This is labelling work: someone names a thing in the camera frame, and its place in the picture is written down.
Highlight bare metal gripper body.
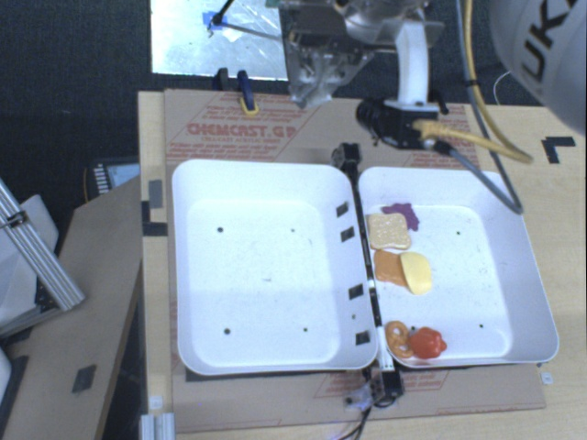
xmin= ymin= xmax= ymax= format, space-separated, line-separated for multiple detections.
xmin=279 ymin=0 xmax=446 ymax=73

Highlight purple grapes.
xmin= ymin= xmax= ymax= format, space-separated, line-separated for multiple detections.
xmin=381 ymin=202 xmax=420 ymax=232

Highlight tan bread slice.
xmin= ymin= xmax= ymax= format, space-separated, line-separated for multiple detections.
xmin=366 ymin=212 xmax=413 ymax=252

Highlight thin black and white rod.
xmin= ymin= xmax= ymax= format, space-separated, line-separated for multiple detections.
xmin=345 ymin=161 xmax=395 ymax=375

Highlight white plastic tray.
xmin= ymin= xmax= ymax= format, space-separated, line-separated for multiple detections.
xmin=171 ymin=158 xmax=380 ymax=377
xmin=356 ymin=166 xmax=560 ymax=369

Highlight orange flat toy food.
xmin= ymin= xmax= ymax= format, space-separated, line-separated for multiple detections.
xmin=373 ymin=249 xmax=409 ymax=289

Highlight yellow oval toy food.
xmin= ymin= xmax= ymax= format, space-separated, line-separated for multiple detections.
xmin=399 ymin=251 xmax=434 ymax=296

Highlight orange pretzel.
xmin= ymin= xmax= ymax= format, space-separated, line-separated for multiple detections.
xmin=383 ymin=320 xmax=415 ymax=359

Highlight red bell pepper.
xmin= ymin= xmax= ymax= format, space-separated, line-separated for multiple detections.
xmin=407 ymin=326 xmax=449 ymax=360

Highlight brown cardboard board red print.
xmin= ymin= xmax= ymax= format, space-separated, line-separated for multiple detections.
xmin=162 ymin=88 xmax=548 ymax=435

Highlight black cylinder on white bracket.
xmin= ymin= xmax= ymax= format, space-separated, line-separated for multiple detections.
xmin=356 ymin=18 xmax=446 ymax=150

